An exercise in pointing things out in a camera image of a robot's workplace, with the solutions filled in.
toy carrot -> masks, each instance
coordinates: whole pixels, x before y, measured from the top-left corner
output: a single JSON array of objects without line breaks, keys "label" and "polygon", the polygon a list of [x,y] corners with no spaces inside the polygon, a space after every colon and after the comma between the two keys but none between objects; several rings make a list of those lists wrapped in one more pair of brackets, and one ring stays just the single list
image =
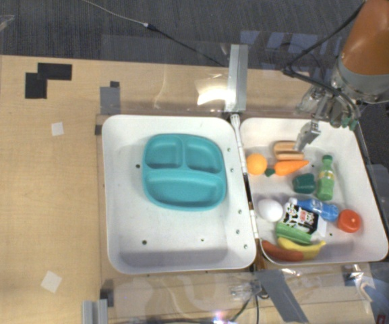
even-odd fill
[{"label": "toy carrot", "polygon": [[275,163],[274,169],[268,168],[265,171],[266,176],[276,174],[278,176],[285,176],[292,174],[293,172],[301,169],[309,163],[306,159],[304,160],[293,160],[293,161],[279,161]]}]

gray carpet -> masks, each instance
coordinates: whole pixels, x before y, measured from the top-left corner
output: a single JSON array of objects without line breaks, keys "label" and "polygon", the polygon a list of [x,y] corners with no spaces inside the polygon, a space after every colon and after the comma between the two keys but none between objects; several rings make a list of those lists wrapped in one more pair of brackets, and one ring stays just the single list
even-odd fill
[{"label": "gray carpet", "polygon": [[[10,55],[145,61],[193,65],[227,64],[230,43],[250,45],[251,68],[275,68],[271,49],[294,53],[345,20],[361,0],[90,0],[188,44],[111,16],[78,0],[0,0],[0,15],[13,14],[2,52]],[[349,29],[303,64],[328,77]],[[286,39],[293,40],[289,46]],[[383,105],[368,107],[361,121],[372,163],[389,169],[389,117]]]}]

black tape square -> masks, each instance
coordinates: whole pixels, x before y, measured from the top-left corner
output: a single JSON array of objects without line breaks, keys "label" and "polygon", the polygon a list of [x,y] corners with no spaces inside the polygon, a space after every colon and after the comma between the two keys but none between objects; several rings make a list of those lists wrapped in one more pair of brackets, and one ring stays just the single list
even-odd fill
[{"label": "black tape square", "polygon": [[25,99],[47,99],[47,81],[38,79],[37,73],[25,74]]},{"label": "black tape square", "polygon": [[72,65],[62,63],[38,63],[38,79],[71,80]]},{"label": "black tape square", "polygon": [[102,115],[121,114],[119,88],[100,88],[100,108]]},{"label": "black tape square", "polygon": [[95,125],[95,135],[101,136],[102,125]]}]

tabletop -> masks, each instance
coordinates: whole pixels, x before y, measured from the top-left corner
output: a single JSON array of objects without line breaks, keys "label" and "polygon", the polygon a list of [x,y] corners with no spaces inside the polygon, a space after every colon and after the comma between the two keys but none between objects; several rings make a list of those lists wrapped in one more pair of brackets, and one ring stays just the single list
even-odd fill
[{"label": "tabletop", "polygon": [[[72,65],[71,80],[47,80],[46,99],[26,99],[26,73],[37,73],[39,63]],[[131,294],[127,306],[110,310],[111,317],[129,319],[142,312],[171,317],[182,311],[201,316],[201,307],[184,301],[178,276],[162,279],[155,300],[144,306],[142,299],[149,294],[142,285],[145,277],[122,275],[108,265],[100,232],[95,127],[102,113],[100,88],[111,82],[120,85],[123,109],[160,113],[176,108],[180,114],[201,115],[201,110],[187,110],[198,97],[192,83],[198,89],[208,80],[220,80],[222,69],[15,56],[2,56],[1,65],[0,323],[80,323],[82,302],[97,301],[110,279],[117,279],[120,292]],[[247,106],[259,111],[289,113],[307,90],[306,84],[275,71],[250,70],[248,76],[252,94]],[[367,265],[363,268],[369,272]],[[351,320],[355,315],[360,323],[373,321],[366,300],[354,288],[337,286],[342,283],[339,267],[316,272],[336,276],[313,292],[319,289],[313,274],[307,278],[310,290],[298,294],[308,299],[303,310],[313,323],[343,322],[343,316]],[[208,299],[208,292],[227,282],[217,274],[209,284],[211,277],[203,273],[190,279],[197,285],[195,298]],[[167,306],[166,300],[173,304]],[[268,323],[282,323],[270,300],[263,300],[260,308]],[[250,307],[241,323],[253,323],[255,315]]]}]

white tray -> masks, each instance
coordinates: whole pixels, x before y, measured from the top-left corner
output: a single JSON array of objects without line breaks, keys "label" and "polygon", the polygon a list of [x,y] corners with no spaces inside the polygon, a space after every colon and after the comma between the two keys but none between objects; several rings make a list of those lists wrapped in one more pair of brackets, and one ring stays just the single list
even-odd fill
[{"label": "white tray", "polygon": [[[225,199],[208,211],[157,207],[142,188],[144,146],[156,134],[213,140],[226,167]],[[213,117],[116,115],[102,127],[107,244],[122,273],[241,269],[256,255],[235,133]]]},{"label": "white tray", "polygon": [[[261,153],[269,164],[274,160],[272,146],[279,140],[294,140],[298,131],[307,123],[304,119],[269,119],[251,118],[242,123],[241,137],[245,154]],[[334,129],[329,124],[320,123],[322,133],[311,145],[304,149],[305,158],[310,164],[297,173],[288,176],[265,175],[249,176],[249,185],[256,209],[262,198],[272,198],[282,204],[290,196],[310,198],[293,192],[291,181],[302,173],[312,172],[316,178],[322,165],[322,156],[333,156],[333,168],[336,174],[334,198],[331,203],[339,209],[352,209],[362,218],[361,229],[348,234],[328,223],[324,240],[325,247],[312,261],[302,264],[318,265],[328,263],[361,263],[382,260],[388,253],[388,239],[384,231],[380,213],[366,172],[365,164],[359,150],[355,134],[348,129]],[[259,235],[262,239],[275,244],[274,224],[257,218]],[[270,260],[280,265],[294,265]]]}]

